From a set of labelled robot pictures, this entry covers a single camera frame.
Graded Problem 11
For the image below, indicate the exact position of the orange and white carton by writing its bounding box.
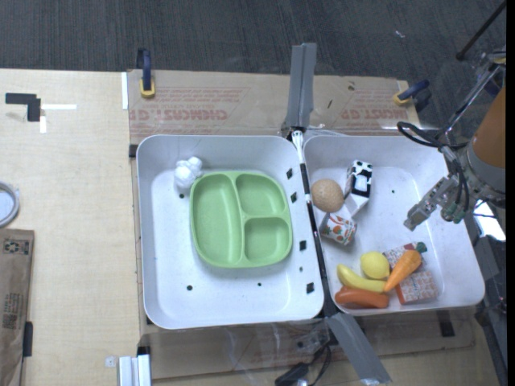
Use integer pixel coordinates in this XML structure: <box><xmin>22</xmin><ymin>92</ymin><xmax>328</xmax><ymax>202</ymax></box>
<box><xmin>394</xmin><ymin>270</ymin><xmax>440</xmax><ymax>306</ymax></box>

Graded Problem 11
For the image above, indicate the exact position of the yellow banana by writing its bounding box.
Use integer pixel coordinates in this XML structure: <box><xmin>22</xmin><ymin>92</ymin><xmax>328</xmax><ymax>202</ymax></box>
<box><xmin>336</xmin><ymin>263</ymin><xmax>389</xmax><ymax>294</ymax></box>

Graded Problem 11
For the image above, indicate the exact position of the beige round bread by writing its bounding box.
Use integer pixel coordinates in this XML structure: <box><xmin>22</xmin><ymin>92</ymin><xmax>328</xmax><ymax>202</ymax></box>
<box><xmin>311</xmin><ymin>178</ymin><xmax>346</xmax><ymax>213</ymax></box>

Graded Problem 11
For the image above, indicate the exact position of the orange carrot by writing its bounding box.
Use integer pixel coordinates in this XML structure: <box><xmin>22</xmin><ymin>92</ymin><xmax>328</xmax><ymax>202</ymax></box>
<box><xmin>382</xmin><ymin>241</ymin><xmax>429</xmax><ymax>294</ymax></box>

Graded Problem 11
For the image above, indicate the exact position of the white can orange print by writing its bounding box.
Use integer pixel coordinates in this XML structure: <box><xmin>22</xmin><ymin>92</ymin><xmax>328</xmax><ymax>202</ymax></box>
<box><xmin>318</xmin><ymin>211</ymin><xmax>359</xmax><ymax>247</ymax></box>

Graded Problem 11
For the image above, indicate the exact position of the green divided plate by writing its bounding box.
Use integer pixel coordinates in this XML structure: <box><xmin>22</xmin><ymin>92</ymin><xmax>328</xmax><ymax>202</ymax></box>
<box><xmin>188</xmin><ymin>170</ymin><xmax>294</xmax><ymax>269</ymax></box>

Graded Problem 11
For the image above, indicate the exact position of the orange sausage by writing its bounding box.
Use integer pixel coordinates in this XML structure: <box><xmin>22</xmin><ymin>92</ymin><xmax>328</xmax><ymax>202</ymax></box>
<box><xmin>334</xmin><ymin>285</ymin><xmax>391</xmax><ymax>310</ymax></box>

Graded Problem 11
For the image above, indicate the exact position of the white plastic tray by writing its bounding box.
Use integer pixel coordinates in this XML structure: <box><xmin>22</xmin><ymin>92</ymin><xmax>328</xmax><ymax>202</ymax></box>
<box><xmin>302</xmin><ymin>134</ymin><xmax>487</xmax><ymax>318</ymax></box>
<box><xmin>135</xmin><ymin>134</ymin><xmax>326</xmax><ymax>331</ymax></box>

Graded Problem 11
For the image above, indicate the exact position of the yellow lemon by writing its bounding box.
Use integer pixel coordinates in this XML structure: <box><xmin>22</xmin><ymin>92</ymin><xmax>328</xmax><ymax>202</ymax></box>
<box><xmin>359</xmin><ymin>250</ymin><xmax>392</xmax><ymax>281</ymax></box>

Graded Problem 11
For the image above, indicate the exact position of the brown paper packet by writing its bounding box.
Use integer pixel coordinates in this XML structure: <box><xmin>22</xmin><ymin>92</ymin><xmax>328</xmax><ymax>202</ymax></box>
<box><xmin>0</xmin><ymin>228</ymin><xmax>35</xmax><ymax>386</ymax></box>

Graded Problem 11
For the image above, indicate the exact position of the white lumpy toy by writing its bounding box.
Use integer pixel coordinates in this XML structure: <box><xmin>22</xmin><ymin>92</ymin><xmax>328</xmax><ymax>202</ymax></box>
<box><xmin>173</xmin><ymin>155</ymin><xmax>204</xmax><ymax>191</ymax></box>

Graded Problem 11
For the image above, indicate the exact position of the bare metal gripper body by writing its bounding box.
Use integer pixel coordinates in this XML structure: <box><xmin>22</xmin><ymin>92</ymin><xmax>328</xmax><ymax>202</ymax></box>
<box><xmin>439</xmin><ymin>166</ymin><xmax>506</xmax><ymax>221</ymax></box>

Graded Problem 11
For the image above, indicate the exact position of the black and white carton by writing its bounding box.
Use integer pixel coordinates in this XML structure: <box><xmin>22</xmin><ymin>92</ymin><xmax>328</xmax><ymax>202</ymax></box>
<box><xmin>343</xmin><ymin>158</ymin><xmax>374</xmax><ymax>217</ymax></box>

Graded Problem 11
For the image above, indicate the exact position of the brown cardboard board red print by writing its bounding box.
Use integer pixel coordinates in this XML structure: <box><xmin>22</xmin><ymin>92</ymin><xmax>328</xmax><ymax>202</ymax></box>
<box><xmin>126</xmin><ymin>69</ymin><xmax>476</xmax><ymax>380</ymax></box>

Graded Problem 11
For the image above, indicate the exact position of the pink and white carton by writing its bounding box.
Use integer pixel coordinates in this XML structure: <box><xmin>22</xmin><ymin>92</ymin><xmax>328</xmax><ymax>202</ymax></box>
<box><xmin>381</xmin><ymin>242</ymin><xmax>426</xmax><ymax>273</ymax></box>

